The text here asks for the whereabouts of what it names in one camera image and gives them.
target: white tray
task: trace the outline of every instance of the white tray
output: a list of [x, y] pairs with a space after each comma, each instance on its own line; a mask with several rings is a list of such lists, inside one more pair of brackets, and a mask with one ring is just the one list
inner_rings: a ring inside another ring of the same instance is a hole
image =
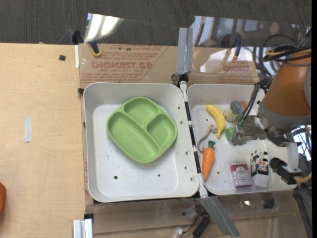
[[[187, 90], [188, 102], [191, 111], [193, 129], [196, 142], [202, 138], [210, 123], [215, 125], [215, 120], [207, 112], [206, 105], [216, 105], [224, 112], [232, 101], [249, 102], [250, 96], [254, 89], [253, 85], [220, 85], [220, 84], [196, 84]], [[260, 90], [257, 100], [262, 100], [264, 92]], [[255, 103], [251, 111], [251, 115], [256, 115], [258, 105]], [[226, 121], [226, 128], [234, 127], [234, 122]], [[245, 145], [233, 146], [225, 137], [224, 132], [220, 138], [217, 138], [212, 132], [209, 136], [201, 141], [200, 147], [207, 147], [208, 140], [215, 142], [215, 158], [211, 167], [208, 179], [205, 181], [205, 187], [208, 191], [215, 195], [242, 194], [251, 192], [265, 192], [278, 190], [291, 190], [296, 185], [288, 185], [281, 180], [281, 177], [272, 172], [269, 168], [269, 180], [267, 187], [255, 186], [244, 188], [235, 188], [232, 181], [230, 163], [245, 161], [250, 171], [250, 154], [257, 151], [268, 152], [269, 159], [278, 157], [285, 162], [288, 160], [286, 147], [277, 147], [270, 141], [266, 140], [249, 140]]]
[[[136, 163], [106, 132], [108, 117], [124, 102], [144, 96], [175, 121], [177, 138], [158, 159]], [[84, 91], [88, 190], [99, 202], [189, 197], [198, 190], [198, 175], [183, 95], [171, 84], [93, 83]]]

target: brown curved object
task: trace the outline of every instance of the brown curved object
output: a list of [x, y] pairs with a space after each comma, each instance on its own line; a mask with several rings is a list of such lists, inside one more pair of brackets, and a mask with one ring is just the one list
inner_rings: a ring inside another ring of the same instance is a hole
[[2, 212], [5, 203], [5, 187], [0, 182], [0, 212]]
[[[293, 64], [309, 63], [311, 58], [292, 61]], [[312, 109], [305, 97], [304, 80], [308, 66], [294, 67], [283, 64], [272, 81], [264, 98], [266, 107], [279, 115], [290, 117], [309, 116]]]

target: wooden surface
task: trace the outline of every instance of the wooden surface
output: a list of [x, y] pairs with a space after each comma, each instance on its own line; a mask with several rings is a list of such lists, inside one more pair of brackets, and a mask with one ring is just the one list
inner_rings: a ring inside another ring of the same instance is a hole
[[[0, 237], [69, 238], [85, 211], [74, 46], [0, 44]], [[66, 56], [65, 61], [59, 56]], [[24, 119], [32, 140], [24, 142]]]

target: red object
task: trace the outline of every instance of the red object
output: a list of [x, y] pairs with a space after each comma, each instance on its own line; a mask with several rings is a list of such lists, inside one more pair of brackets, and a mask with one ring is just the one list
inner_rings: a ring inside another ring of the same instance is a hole
[[4, 203], [5, 203], [5, 187], [4, 185], [0, 182], [0, 212], [2, 212], [4, 208]]

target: camera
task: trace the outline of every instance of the camera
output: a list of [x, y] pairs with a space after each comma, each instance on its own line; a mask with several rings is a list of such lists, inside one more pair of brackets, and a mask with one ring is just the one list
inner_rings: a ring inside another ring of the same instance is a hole
[[281, 176], [281, 179], [289, 185], [297, 184], [294, 177], [301, 176], [302, 171], [300, 169], [289, 169], [287, 163], [279, 158], [273, 158], [269, 162], [269, 166], [273, 172]]

